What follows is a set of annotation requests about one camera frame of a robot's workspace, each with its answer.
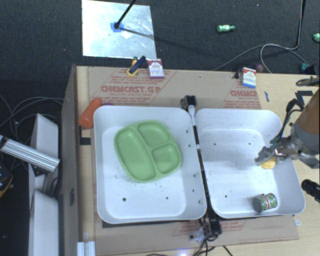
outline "black carpet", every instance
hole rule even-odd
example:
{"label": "black carpet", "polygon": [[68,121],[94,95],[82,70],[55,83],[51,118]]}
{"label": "black carpet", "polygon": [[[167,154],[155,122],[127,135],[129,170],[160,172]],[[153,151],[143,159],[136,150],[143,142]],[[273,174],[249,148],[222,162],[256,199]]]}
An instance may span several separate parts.
{"label": "black carpet", "polygon": [[[292,48],[297,41],[300,0],[138,0],[137,4],[150,6],[156,53],[165,69],[210,71],[255,46],[273,43]],[[63,98],[72,64],[130,65],[127,59],[82,56],[81,11],[80,0],[0,1],[0,95],[11,108],[30,97]],[[318,0],[306,1],[295,51],[317,71],[319,43],[312,36],[320,31],[319,11]],[[216,27],[223,24],[236,29],[220,34]],[[302,61],[285,50],[267,47],[263,56],[273,73],[299,74]],[[260,49],[256,49],[220,70],[235,72],[259,63]],[[17,120],[35,111],[59,116],[60,108],[37,105]],[[0,124],[9,116],[0,99]],[[19,131],[21,139],[27,140],[31,130],[32,122],[26,123]],[[0,134],[12,136],[8,123],[0,126]],[[4,161],[12,164],[7,157]],[[13,188],[0,198],[1,256],[28,254],[28,173],[20,166],[13,175]]]}

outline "orange object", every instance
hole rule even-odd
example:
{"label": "orange object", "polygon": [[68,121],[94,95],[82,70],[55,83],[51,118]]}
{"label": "orange object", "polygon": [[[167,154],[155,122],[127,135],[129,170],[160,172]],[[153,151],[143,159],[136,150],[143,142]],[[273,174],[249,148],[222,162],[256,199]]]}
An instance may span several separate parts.
{"label": "orange object", "polygon": [[132,62],[131,62],[131,67],[133,67],[134,64],[136,64],[138,62],[138,57],[134,56]]}
{"label": "orange object", "polygon": [[90,104],[86,107],[83,113],[80,115],[78,122],[81,127],[91,129],[94,127],[94,113],[97,108],[102,106],[100,98],[93,99]]}

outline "small box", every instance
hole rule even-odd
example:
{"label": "small box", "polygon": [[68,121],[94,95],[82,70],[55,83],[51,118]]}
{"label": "small box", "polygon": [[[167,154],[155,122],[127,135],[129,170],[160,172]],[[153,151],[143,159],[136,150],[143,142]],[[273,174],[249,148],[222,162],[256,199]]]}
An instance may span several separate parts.
{"label": "small box", "polygon": [[165,77],[161,59],[150,59],[147,63],[150,79],[163,79]]}
{"label": "small box", "polygon": [[256,70],[247,67],[242,69],[242,85],[256,88]]}

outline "black stick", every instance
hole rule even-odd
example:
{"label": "black stick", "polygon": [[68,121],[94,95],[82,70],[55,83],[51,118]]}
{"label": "black stick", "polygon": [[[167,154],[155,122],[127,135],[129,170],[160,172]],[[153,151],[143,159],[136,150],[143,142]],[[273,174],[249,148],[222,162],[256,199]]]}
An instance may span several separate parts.
{"label": "black stick", "polygon": [[130,11],[131,7],[135,4],[137,0],[132,0],[132,2],[130,3],[130,5],[128,6],[128,8],[125,10],[125,12],[122,14],[121,18],[118,20],[117,23],[114,24],[114,28],[117,30],[120,26],[120,23],[122,22],[122,20],[125,18],[125,16],[127,15],[127,13]]}

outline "can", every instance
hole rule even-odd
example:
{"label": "can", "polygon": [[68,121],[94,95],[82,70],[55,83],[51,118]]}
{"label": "can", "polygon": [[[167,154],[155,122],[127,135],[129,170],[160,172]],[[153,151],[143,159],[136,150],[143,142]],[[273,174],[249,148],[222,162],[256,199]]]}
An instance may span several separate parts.
{"label": "can", "polygon": [[276,208],[278,205],[277,198],[274,194],[262,194],[252,199],[253,208],[257,213]]}

